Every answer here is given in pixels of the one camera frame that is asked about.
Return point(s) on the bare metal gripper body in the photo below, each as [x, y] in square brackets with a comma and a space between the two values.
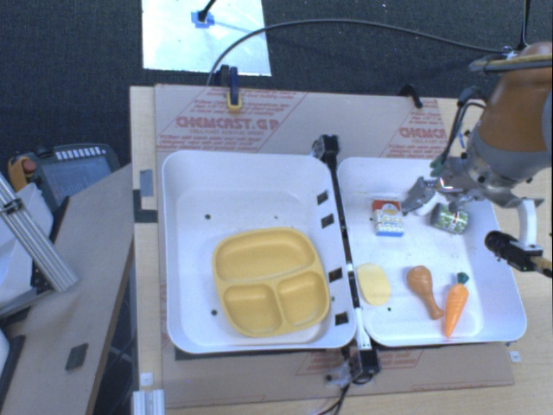
[475, 186]

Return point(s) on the white plastic tray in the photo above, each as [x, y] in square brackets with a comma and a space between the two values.
[194, 253]
[432, 249]

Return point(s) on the orange carrot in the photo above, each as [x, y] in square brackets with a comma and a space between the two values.
[455, 305]

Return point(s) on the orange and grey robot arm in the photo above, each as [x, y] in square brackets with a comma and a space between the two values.
[516, 106]

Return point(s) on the pale yellow oval biscuit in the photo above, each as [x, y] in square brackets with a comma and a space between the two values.
[373, 284]

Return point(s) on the thin black and white rod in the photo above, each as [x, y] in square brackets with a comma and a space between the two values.
[343, 227]

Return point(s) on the blue and white carton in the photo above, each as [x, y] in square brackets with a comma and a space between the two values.
[389, 224]

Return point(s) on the yellow divided plate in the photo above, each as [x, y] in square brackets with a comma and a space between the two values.
[263, 257]

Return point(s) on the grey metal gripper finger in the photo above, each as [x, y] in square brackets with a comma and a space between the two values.
[421, 195]
[459, 204]

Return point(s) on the red carton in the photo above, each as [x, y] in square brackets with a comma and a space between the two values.
[385, 206]

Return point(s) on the brown chicken drumstick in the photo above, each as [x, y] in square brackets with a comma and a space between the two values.
[421, 281]

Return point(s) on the green can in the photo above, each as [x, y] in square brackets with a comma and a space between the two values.
[449, 221]

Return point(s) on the black cylinder on white bracket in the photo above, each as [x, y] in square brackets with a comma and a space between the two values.
[510, 247]

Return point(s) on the brown cardboard board red print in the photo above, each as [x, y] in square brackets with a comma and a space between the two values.
[281, 119]

